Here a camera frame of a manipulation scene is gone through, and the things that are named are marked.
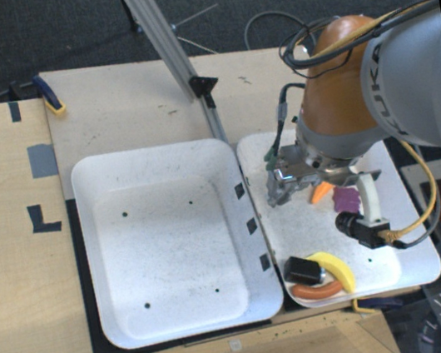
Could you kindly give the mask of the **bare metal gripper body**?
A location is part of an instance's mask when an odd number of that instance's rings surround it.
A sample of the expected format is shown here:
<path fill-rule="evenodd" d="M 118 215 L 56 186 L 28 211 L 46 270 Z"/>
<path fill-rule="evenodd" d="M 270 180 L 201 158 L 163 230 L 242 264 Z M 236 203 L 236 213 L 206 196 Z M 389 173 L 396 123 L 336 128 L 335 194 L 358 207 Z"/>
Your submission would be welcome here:
<path fill-rule="evenodd" d="M 285 183 L 288 197 L 324 181 L 344 187 L 353 186 L 359 179 L 359 174 L 352 167 L 357 158 L 344 160 L 326 157 L 309 144 L 282 146 L 277 154 L 270 150 L 269 156 L 272 173 L 281 168 L 294 178 L 291 183 Z"/>

